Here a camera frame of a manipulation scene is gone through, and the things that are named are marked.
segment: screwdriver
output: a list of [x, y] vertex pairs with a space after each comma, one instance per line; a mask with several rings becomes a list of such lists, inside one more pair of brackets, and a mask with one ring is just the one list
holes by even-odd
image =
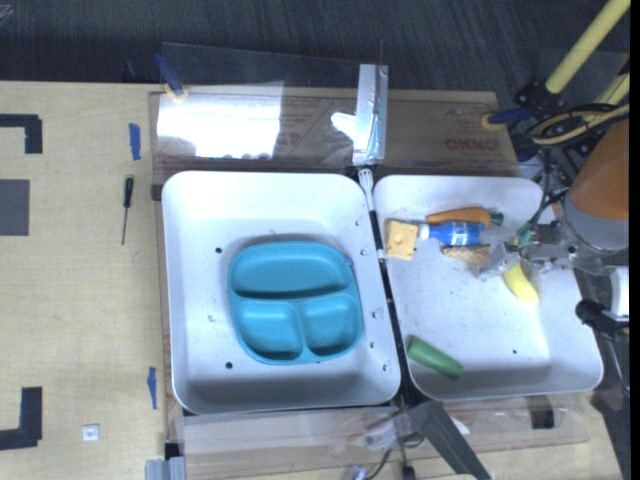
[[122, 224], [122, 245], [124, 245], [124, 235], [127, 232], [127, 214], [131, 206], [131, 196], [133, 194], [133, 176], [127, 176], [124, 182], [124, 224]]

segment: yellow pole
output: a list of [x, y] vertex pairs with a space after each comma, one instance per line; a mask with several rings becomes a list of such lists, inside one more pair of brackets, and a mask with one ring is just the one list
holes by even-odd
[[631, 0], [609, 0], [547, 79], [547, 90], [560, 94], [589, 56], [631, 6]]
[[617, 105], [629, 94], [629, 86], [631, 82], [631, 73], [617, 76], [609, 88], [604, 91], [596, 100], [596, 103], [608, 103], [609, 105]]

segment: wooden table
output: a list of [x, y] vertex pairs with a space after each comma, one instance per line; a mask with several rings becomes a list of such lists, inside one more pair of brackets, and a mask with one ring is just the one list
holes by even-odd
[[[43, 388], [37, 447], [0, 451], [0, 478], [143, 478], [167, 436], [148, 95], [157, 85], [0, 82], [0, 113], [38, 114], [43, 153], [0, 128], [0, 179], [30, 180], [29, 236], [0, 236], [0, 429], [18, 425], [22, 387]], [[134, 161], [129, 123], [142, 133]], [[136, 185], [121, 245], [125, 176]], [[158, 407], [147, 386], [156, 369]], [[495, 479], [620, 478], [601, 416], [587, 443], [480, 454]], [[83, 441], [82, 427], [100, 426]], [[417, 461], [422, 477], [450, 474]], [[341, 478], [343, 470], [276, 475]], [[381, 479], [398, 478], [387, 467]]]

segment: white square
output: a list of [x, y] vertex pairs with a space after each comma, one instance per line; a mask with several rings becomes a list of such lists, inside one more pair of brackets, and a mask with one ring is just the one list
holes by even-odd
[[83, 425], [83, 441], [97, 441], [98, 439], [100, 439], [100, 425], [98, 425], [97, 423], [94, 423], [93, 425]]

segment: blue plate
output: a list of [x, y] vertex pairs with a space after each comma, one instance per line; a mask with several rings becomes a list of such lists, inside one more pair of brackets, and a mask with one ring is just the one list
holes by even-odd
[[351, 262], [318, 242], [276, 242], [240, 251], [227, 276], [236, 336], [268, 364], [335, 359], [362, 336]]

